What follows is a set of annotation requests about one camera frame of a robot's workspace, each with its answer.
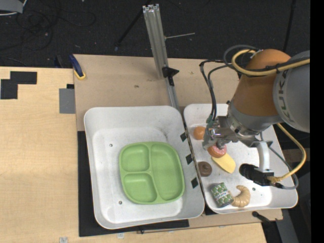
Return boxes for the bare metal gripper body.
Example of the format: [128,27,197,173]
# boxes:
[205,115,257,144]

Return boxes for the pink doughnut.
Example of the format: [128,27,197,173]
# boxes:
[207,143,228,159]

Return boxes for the orange toy fruit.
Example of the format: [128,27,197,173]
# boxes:
[193,126,207,141]

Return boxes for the yellow cheese wedge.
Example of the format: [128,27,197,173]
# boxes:
[211,152,237,174]

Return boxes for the brown chocolate doughnut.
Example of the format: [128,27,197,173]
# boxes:
[197,161,213,178]

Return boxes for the green printed can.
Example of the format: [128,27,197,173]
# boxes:
[210,182,234,209]

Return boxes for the tan croissant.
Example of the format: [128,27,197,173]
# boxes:
[231,185,252,208]

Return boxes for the green divided plate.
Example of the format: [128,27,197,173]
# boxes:
[118,141,186,206]

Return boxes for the white plastic tray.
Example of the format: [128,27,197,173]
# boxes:
[83,105,206,230]
[183,103,299,215]

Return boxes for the brown cardboard board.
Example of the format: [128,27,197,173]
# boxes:
[72,54,284,234]

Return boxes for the black cylinder on white bracket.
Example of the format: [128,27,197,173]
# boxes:
[239,140,275,187]

